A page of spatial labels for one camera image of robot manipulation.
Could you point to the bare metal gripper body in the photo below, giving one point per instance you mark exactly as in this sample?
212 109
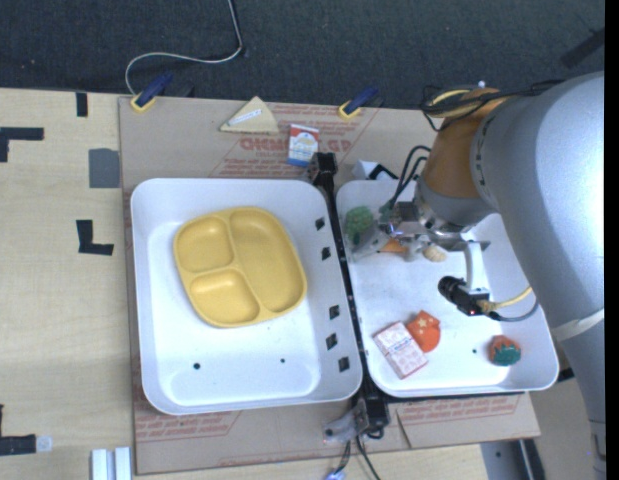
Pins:
408 218

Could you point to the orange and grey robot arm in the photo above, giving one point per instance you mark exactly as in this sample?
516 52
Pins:
539 178

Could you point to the orange carrot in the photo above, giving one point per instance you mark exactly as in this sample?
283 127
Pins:
393 246

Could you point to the beige bread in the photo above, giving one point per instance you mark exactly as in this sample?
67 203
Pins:
434 253

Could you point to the green broccoli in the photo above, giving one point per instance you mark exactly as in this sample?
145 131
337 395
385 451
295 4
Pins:
359 218

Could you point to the thin black rod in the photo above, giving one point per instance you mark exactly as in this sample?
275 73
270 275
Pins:
345 268

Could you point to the orange packet with star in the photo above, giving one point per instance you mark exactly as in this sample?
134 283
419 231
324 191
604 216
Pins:
425 330

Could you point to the red white blue carton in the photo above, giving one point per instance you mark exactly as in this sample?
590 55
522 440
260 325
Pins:
303 145

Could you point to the pink and white carton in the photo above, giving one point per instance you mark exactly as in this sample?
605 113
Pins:
400 350

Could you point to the yellow divided plate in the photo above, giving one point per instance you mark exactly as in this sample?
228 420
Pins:
269 253

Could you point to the white plastic tray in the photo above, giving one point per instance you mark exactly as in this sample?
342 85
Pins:
239 363
439 363

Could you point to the orange and green toy fruit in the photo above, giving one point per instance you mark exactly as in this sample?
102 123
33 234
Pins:
504 351

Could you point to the yellow cheese wedge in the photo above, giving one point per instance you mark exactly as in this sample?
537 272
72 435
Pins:
254 118

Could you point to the brown cardboard board red print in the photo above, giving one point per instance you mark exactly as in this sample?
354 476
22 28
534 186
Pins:
189 153

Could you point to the black cylinder on white bracket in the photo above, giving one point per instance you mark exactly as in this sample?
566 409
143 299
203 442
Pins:
459 293

